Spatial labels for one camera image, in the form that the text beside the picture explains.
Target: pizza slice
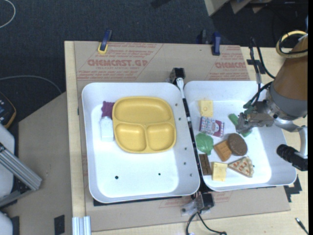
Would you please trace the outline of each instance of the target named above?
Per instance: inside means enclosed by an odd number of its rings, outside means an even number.
[[[246,177],[252,178],[254,173],[253,164],[249,157],[240,158],[228,164],[228,168],[243,174]]]

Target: yellow plate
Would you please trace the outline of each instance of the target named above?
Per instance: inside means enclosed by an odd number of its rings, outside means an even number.
[[[161,98],[121,98],[114,103],[112,119],[115,140],[125,151],[155,153],[166,151],[175,144],[173,111]]]

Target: yellow cable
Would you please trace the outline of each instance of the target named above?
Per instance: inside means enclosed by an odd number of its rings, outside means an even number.
[[[283,53],[283,52],[281,51],[280,44],[281,44],[284,40],[286,40],[288,37],[290,37],[290,36],[292,36],[292,35],[296,35],[296,34],[304,36],[304,35],[306,35],[307,33],[304,32],[304,31],[301,31],[301,30],[295,30],[295,31],[291,31],[291,32],[288,32],[288,33],[286,33],[285,35],[283,35],[283,36],[281,37],[281,39],[280,39],[280,40],[277,42],[277,44],[276,44],[276,51],[277,51],[277,53],[278,53],[280,56],[283,56],[283,57],[286,57],[286,58],[297,58],[297,57],[304,57],[304,56],[308,55],[308,52],[307,52],[307,51],[302,52],[302,53],[295,53],[295,54],[293,54],[292,52],[290,52],[290,53]]]

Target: green object on floor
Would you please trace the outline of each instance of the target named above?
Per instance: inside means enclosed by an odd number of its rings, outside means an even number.
[[[230,115],[228,115],[228,118],[230,119],[230,121],[236,126],[238,124],[238,117],[232,113]],[[240,133],[244,138],[246,136],[248,136],[249,134],[251,134],[252,131],[249,131],[249,132],[244,132],[244,133]]]
[[[213,149],[213,138],[205,133],[198,133],[196,135],[196,144],[199,151],[205,152],[207,155],[211,155]]]

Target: yellow sponge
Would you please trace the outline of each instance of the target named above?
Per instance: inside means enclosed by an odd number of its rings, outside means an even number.
[[[199,100],[198,105],[202,117],[213,116],[213,101],[212,100]]]
[[[212,162],[212,180],[214,181],[225,181],[226,179],[226,169],[228,164]]]

